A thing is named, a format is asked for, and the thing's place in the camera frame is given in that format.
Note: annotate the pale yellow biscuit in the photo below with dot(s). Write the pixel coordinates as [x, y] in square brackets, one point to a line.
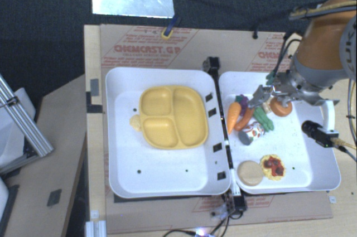
[135, 123]

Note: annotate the green vegetable bunch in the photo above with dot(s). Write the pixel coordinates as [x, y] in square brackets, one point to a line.
[263, 118]

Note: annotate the black cylinder on white bracket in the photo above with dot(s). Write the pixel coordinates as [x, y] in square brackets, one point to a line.
[315, 131]

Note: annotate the yellow pizza with red topping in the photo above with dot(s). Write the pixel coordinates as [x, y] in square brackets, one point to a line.
[273, 167]

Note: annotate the yellow divided plate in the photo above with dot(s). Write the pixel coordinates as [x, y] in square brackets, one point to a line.
[184, 113]

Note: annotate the orange carrot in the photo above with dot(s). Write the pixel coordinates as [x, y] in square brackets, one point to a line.
[232, 116]

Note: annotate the orange doughnut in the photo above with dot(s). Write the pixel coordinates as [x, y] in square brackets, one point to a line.
[280, 111]

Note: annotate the purple grapes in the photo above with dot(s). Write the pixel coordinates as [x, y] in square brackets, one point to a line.
[243, 103]

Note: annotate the white plastic tray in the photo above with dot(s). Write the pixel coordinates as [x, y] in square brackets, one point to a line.
[295, 146]
[156, 171]

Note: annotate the small white printed can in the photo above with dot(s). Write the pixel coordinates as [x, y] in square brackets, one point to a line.
[252, 132]

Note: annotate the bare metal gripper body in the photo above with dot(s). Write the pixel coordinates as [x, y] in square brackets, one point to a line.
[299, 89]

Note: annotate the beige round bread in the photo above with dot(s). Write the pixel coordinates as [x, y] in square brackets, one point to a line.
[250, 173]

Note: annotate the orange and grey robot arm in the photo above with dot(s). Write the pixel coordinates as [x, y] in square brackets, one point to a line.
[320, 43]

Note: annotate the orange sausage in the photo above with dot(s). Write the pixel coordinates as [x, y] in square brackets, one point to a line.
[245, 120]

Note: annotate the brown cardboard board, red print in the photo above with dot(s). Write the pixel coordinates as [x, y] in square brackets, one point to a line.
[156, 49]

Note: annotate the thin black and white rod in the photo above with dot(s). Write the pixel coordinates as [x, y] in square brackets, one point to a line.
[223, 118]

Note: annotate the small beige toy food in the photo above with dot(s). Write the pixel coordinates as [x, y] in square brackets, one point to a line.
[267, 107]

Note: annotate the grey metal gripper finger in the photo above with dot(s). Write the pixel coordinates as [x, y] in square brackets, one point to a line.
[285, 102]
[259, 96]

